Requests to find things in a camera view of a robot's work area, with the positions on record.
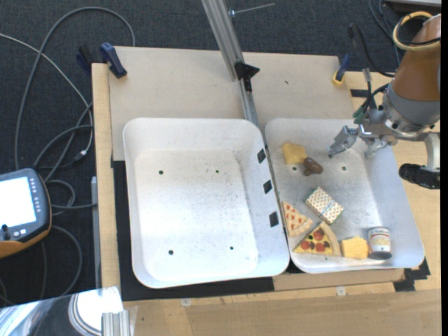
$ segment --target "black mat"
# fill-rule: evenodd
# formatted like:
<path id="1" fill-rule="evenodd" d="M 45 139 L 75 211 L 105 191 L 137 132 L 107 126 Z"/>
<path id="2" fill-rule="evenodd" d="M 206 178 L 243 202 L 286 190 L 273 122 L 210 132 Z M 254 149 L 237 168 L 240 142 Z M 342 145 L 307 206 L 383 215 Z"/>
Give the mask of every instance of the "black mat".
<path id="1" fill-rule="evenodd" d="M 123 301 L 169 298 L 204 298 L 274 290 L 270 277 L 201 283 L 191 286 L 155 289 L 141 284 L 132 271 L 129 204 L 125 162 L 113 163 L 115 214 L 117 220 L 118 257 L 120 261 L 121 296 Z"/>

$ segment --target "blue clamp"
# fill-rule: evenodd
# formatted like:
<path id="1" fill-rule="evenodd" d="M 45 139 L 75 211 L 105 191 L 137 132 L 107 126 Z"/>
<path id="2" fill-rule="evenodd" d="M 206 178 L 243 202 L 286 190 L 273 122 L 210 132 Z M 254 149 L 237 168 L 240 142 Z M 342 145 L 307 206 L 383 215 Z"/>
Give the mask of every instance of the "blue clamp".
<path id="1" fill-rule="evenodd" d="M 99 51 L 103 58 L 111 64 L 109 69 L 116 78 L 122 78 L 127 75 L 127 71 L 123 68 L 115 48 L 109 42 L 103 43 Z"/>
<path id="2" fill-rule="evenodd" d="M 340 85 L 343 84 L 343 82 L 344 82 L 344 75 L 345 75 L 345 72 L 347 71 L 347 69 L 349 67 L 349 63 L 350 63 L 350 57 L 349 57 L 349 54 L 347 53 L 344 56 L 344 59 L 341 62 L 340 68 L 333 74 L 333 77 L 332 77 L 332 80 L 331 80 L 333 85 L 340 86 Z"/>

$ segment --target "black clip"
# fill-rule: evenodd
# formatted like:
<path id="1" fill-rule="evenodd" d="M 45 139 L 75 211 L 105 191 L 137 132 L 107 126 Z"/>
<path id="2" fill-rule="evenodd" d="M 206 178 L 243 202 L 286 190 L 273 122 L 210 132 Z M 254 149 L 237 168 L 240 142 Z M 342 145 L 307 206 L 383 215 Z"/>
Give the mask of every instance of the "black clip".
<path id="1" fill-rule="evenodd" d="M 247 92 L 252 92 L 251 78 L 254 77 L 258 72 L 259 68 L 245 64 L 244 62 L 237 61 L 235 63 L 235 72 L 239 80 L 243 78 L 244 88 Z"/>
<path id="2" fill-rule="evenodd" d="M 110 62 L 111 66 L 109 69 L 116 78 L 122 78 L 127 75 L 127 71 L 123 68 L 115 48 L 109 42 L 103 43 L 99 50 L 103 55 L 103 58 L 107 62 Z"/>
<path id="3" fill-rule="evenodd" d="M 87 74 L 88 76 L 92 75 L 93 58 L 89 48 L 86 45 L 82 45 L 79 47 L 78 53 L 76 54 L 76 61 L 83 69 L 85 74 Z"/>

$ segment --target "food can label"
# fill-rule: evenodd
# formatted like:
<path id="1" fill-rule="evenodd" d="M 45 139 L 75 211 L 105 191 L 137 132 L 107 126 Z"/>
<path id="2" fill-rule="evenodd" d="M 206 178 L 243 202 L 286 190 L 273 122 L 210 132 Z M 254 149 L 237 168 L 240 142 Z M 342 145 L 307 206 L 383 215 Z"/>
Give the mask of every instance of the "food can label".
<path id="1" fill-rule="evenodd" d="M 387 227 L 373 227 L 367 233 L 371 253 L 391 252 L 391 231 Z"/>

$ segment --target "toy pizza slice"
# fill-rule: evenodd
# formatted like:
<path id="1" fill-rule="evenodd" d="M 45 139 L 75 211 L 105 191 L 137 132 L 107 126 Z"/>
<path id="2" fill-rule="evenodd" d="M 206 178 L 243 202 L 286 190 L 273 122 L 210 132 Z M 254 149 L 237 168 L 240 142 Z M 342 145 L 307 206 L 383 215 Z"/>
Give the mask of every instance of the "toy pizza slice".
<path id="1" fill-rule="evenodd" d="M 330 226 L 322 222 L 295 247 L 294 253 L 341 256 L 341 248 Z"/>
<path id="2" fill-rule="evenodd" d="M 286 219 L 286 229 L 290 237 L 296 237 L 311 227 L 313 221 L 299 213 L 291 204 L 282 202 L 281 205 Z"/>

